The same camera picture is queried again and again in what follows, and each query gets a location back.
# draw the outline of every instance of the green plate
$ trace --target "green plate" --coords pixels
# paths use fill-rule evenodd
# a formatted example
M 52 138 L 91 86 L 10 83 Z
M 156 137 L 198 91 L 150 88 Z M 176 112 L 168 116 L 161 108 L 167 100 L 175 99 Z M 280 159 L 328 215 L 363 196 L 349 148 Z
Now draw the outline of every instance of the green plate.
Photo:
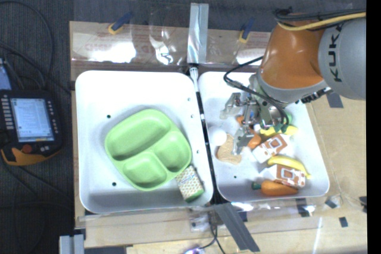
M 155 109 L 140 111 L 114 126 L 105 139 L 110 160 L 139 190 L 154 190 L 191 162 L 192 150 L 174 122 Z

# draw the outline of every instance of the yellow cable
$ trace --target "yellow cable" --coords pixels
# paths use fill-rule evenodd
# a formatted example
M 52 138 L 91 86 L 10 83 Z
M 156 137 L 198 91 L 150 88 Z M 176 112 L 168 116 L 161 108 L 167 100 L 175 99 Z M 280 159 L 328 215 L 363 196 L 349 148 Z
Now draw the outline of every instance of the yellow cable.
M 366 12 L 363 12 L 363 13 L 348 14 L 348 15 L 343 15 L 343 16 L 339 16 L 339 17 L 334 17 L 334 18 L 318 21 L 316 23 L 306 24 L 305 26 L 299 26 L 299 27 L 290 27 L 290 26 L 286 26 L 282 23 L 278 23 L 278 25 L 285 30 L 301 31 L 301 30 L 312 29 L 315 27 L 325 26 L 326 24 L 330 24 L 330 23 L 337 23 L 339 21 L 361 18 L 361 17 L 365 17 L 365 16 L 366 16 Z

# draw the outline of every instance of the blue and yellow clip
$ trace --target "blue and yellow clip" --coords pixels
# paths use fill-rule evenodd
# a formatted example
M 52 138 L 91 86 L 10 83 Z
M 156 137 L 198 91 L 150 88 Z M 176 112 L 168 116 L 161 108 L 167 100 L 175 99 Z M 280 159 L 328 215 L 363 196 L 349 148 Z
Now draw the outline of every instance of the blue and yellow clip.
M 253 24 L 254 18 L 251 17 L 249 21 L 241 27 L 241 32 L 239 33 L 240 42 L 246 43 L 248 41 L 251 27 Z
M 131 17 L 132 17 L 132 13 L 128 12 L 125 15 L 123 15 L 122 17 L 120 17 L 115 23 L 110 24 L 108 26 L 109 33 L 112 35 L 119 33 L 122 30 L 123 25 L 128 23 L 130 21 Z

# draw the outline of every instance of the clear plastic sheet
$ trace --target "clear plastic sheet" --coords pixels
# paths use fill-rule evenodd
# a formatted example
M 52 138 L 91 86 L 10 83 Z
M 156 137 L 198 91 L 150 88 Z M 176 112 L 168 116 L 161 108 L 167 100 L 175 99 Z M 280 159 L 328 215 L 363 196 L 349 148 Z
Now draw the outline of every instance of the clear plastic sheet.
M 344 4 L 314 4 L 297 0 L 247 0 L 244 4 L 234 0 L 205 0 L 209 4 L 207 54 L 205 62 L 200 63 L 200 72 L 218 69 L 226 71 L 236 64 L 241 64 L 254 57 L 261 56 L 266 48 L 270 32 L 275 22 L 272 11 L 279 7 L 293 6 L 294 10 L 317 11 L 348 8 Z M 189 40 L 189 5 L 159 4 L 153 2 L 128 0 L 74 0 L 74 21 L 71 27 L 71 81 L 87 70 L 132 70 L 132 71 L 188 71 L 187 48 Z M 123 25 L 122 31 L 112 35 L 108 31 L 110 24 L 126 12 L 132 12 L 131 20 Z M 243 24 L 250 17 L 255 18 L 252 32 L 247 42 L 241 42 L 239 34 Z M 348 185 L 345 178 L 338 178 L 335 162 L 342 156 L 332 154 L 323 139 L 328 128 L 321 126 L 320 105 L 307 105 L 308 114 L 314 127 L 315 136 L 329 175 L 330 187 L 324 196 L 303 199 L 263 200 L 261 202 L 232 202 L 237 211 L 245 214 L 246 226 L 250 233 L 270 233 L 301 229 L 319 229 L 322 220 L 319 215 L 326 211 L 340 208 L 343 198 L 350 200 L 356 208 L 363 207 L 358 199 L 358 187 L 364 187 L 364 177 L 358 184 Z M 364 111 L 360 104 L 359 111 Z M 364 130 L 359 131 L 363 137 Z M 77 156 L 74 147 L 74 166 Z M 207 238 L 210 232 L 207 225 L 201 224 L 195 230 L 192 219 L 213 214 L 213 206 L 205 205 L 197 208 L 153 209 L 150 211 L 120 212 L 110 214 L 91 214 L 80 206 L 76 207 L 76 227 L 86 228 L 91 234 L 96 230 L 123 227 L 131 230 L 129 243 L 162 242 Z M 160 234 L 135 234 L 136 225 L 150 227 Z M 226 228 L 220 235 L 229 236 Z M 97 242 L 118 244 L 118 234 L 114 241 L 109 234 L 97 235 Z

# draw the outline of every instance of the egg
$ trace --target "egg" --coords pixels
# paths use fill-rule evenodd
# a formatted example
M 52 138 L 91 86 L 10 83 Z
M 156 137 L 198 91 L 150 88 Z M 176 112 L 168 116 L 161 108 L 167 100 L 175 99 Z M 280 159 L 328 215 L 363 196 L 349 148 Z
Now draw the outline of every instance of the egg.
M 211 126 L 208 128 L 209 142 L 215 146 L 221 146 L 226 142 L 227 134 L 226 132 L 217 126 Z

